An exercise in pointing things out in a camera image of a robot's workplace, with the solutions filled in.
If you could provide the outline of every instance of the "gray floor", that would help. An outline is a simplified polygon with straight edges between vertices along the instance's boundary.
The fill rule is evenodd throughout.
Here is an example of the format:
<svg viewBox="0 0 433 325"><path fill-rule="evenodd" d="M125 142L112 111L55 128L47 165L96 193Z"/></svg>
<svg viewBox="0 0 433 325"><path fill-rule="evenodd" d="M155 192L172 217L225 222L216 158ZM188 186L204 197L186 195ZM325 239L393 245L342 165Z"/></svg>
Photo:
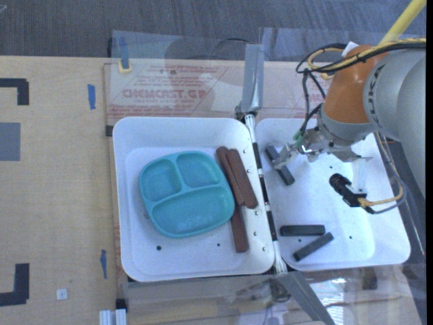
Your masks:
<svg viewBox="0 0 433 325"><path fill-rule="evenodd" d="M215 39L259 41L262 28L284 28L297 39L279 51L299 60L329 42L374 42L384 35L411 0L0 0L0 55L107 57L114 30ZM406 30L426 35L426 8ZM426 258L426 204L405 164L399 144L392 147L399 171L412 189L409 204ZM426 271L414 267L416 295L426 291ZM426 319L426 304L419 297Z"/></svg>

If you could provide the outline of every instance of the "blue plate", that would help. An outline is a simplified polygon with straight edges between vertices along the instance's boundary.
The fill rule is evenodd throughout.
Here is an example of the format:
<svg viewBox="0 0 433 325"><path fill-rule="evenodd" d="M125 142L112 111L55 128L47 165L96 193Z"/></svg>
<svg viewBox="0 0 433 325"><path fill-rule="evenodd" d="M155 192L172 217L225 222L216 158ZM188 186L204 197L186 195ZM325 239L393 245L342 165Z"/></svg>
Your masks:
<svg viewBox="0 0 433 325"><path fill-rule="evenodd" d="M203 152L163 156L144 166L141 197L156 229L171 238L207 232L227 222L235 201L216 161Z"/></svg>

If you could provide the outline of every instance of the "gray square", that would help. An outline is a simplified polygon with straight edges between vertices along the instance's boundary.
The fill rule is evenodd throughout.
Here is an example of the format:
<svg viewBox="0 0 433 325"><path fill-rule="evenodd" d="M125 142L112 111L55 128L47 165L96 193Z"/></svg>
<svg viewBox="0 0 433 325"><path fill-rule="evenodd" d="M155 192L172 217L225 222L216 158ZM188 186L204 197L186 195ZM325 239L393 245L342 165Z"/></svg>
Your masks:
<svg viewBox="0 0 433 325"><path fill-rule="evenodd" d="M20 161L21 124L0 123L0 161Z"/></svg>

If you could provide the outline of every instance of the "transparent plastic sheet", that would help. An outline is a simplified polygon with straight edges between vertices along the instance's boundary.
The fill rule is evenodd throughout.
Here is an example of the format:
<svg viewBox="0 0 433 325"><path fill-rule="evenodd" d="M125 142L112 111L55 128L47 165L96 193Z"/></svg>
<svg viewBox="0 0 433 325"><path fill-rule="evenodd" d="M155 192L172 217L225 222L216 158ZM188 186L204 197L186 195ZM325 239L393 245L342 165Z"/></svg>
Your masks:
<svg viewBox="0 0 433 325"><path fill-rule="evenodd" d="M294 74L297 62L306 53L328 43L355 41L362 43L377 43L383 35L375 33L350 33L341 31L329 31L326 35L323 31L300 29L263 29L260 44L265 55L264 97L263 107L256 116L256 122L265 118L304 118L305 104L302 96L302 75ZM246 42L240 40L204 40L188 37L174 37L169 35L149 35L134 32L114 32L113 39L126 37L128 55L132 61L133 71L137 64L142 69L152 69L152 74L144 74L144 77L136 84L126 89L118 90L119 61L122 52L117 42L112 46L112 63L108 74L109 88L107 93L130 95L133 99L125 113L116 111L110 105L117 105L114 96L108 96L108 125L114 125L120 118L132 116L205 116L205 117L234 117L235 107L242 98L244 85L245 46ZM219 51L224 45L227 51ZM320 61L331 62L334 58L321 58ZM198 105L195 108L185 107L178 111L171 107L170 110L161 111L160 106L152 107L155 97L149 90L160 90L165 85L166 90L178 89L179 82L174 82L173 77L178 77L180 69L196 70L193 79L183 79L185 84L199 90L197 85L211 88L206 95L213 95L207 105ZM129 72L121 74L122 81L127 78ZM157 74L149 86L149 76ZM319 78L324 90L329 83ZM322 98L314 85L310 99L321 102ZM140 106L147 106L150 110L142 111ZM392 186L395 180L390 178ZM405 227L411 237L411 256L402 265L362 267L353 269L330 269L319 272L304 272L306 281L319 298L336 324L425 324L426 323L426 294L424 289L426 260L425 252L419 241L420 230L417 227L417 218L413 218L407 203L399 207ZM278 276L250 276L252 283L258 278L262 283L270 284L271 280ZM218 277L215 280L230 280L242 277ZM171 290L178 283L190 283L192 280L180 280L163 283L138 283L123 282L122 292L129 303L129 316L132 324L297 324L311 321L297 304L293 297L284 302L275 303L272 298L264 303L255 303L257 295L253 292L244 293L242 297L239 290L227 291L229 296L220 298L209 292L209 297L188 295L182 292L176 298ZM155 290L161 292L159 298L155 298ZM298 310L300 318L294 314Z"/></svg>

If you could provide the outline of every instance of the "white tray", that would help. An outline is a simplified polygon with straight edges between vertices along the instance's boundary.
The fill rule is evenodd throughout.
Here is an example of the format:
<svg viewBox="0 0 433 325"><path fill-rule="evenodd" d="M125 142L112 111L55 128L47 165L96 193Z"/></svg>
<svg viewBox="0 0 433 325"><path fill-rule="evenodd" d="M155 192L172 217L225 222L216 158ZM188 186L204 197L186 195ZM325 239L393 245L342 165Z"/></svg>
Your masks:
<svg viewBox="0 0 433 325"><path fill-rule="evenodd" d="M239 150L245 168L251 170L248 175L252 187L261 194L245 125L228 118L127 117L114 126L113 142L121 259L132 279L149 282L261 274L272 267L275 252L261 196L255 209L242 209L250 248L236 253L229 222L188 238L163 236L146 217L139 193L139 174L148 162L187 150L215 158L216 149L226 146Z"/></svg>
<svg viewBox="0 0 433 325"><path fill-rule="evenodd" d="M265 148L274 145L280 151L286 142L293 141L292 136L302 122L303 119L268 118L256 126L257 144L283 259L300 271L390 265L406 261L411 247L397 208L371 215L361 207L350 208L330 186L329 178L334 173L352 180L350 163L341 162L329 154L321 154L315 162L298 155L288 165L295 182L290 186L283 184L266 157ZM309 124L314 126L315 121L311 120ZM365 164L367 198L392 198L394 194L374 136L370 134L353 150L361 156L373 157ZM281 237L280 227L289 224L323 224L334 240L296 261L293 253L316 238Z"/></svg>

